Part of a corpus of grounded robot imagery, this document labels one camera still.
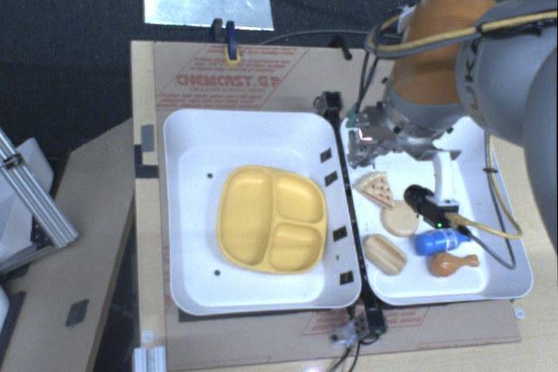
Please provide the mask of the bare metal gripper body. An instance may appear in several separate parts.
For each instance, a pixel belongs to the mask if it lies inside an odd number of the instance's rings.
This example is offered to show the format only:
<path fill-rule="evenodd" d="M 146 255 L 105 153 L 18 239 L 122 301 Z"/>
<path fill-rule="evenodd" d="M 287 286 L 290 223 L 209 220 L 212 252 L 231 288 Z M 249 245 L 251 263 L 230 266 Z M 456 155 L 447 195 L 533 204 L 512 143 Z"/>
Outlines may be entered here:
<path fill-rule="evenodd" d="M 432 160 L 440 152 L 433 140 L 441 133 L 412 123 L 388 99 L 360 111 L 353 132 L 361 139 L 362 147 L 365 142 L 381 145 L 380 156 L 405 152 L 415 160 Z"/>

